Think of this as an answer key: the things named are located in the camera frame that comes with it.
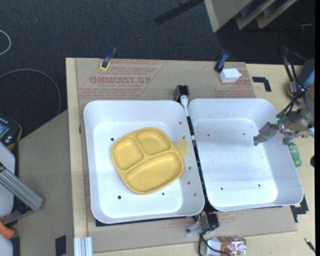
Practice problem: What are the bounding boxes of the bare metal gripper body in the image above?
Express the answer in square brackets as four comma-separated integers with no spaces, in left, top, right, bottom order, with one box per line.
[276,109,316,139]

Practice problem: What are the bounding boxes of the green plastic bottle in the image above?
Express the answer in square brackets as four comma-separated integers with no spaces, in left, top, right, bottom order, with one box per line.
[286,140,303,168]

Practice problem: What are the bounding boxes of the white plastic tray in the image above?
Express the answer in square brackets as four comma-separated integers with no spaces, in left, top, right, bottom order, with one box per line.
[187,97,305,213]
[82,99,206,224]

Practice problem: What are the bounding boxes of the thin black and white rod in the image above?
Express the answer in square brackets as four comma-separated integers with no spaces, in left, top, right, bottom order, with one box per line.
[180,95,209,214]

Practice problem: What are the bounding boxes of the black pen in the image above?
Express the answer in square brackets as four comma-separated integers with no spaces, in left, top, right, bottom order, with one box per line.
[304,237,316,253]

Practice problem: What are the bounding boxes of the brown and white carton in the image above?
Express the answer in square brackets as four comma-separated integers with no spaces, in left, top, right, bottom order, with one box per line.
[205,235,248,256]

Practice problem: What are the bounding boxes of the yellow divided plate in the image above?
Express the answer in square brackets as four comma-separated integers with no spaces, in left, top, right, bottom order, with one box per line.
[110,126,189,196]

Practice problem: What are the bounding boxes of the brown cardboard board red print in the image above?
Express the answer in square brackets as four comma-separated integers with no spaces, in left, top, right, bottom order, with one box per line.
[74,58,298,253]

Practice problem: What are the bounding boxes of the black block with thin wires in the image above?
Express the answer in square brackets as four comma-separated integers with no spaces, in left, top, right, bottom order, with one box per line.
[185,211,221,238]
[171,84,190,101]

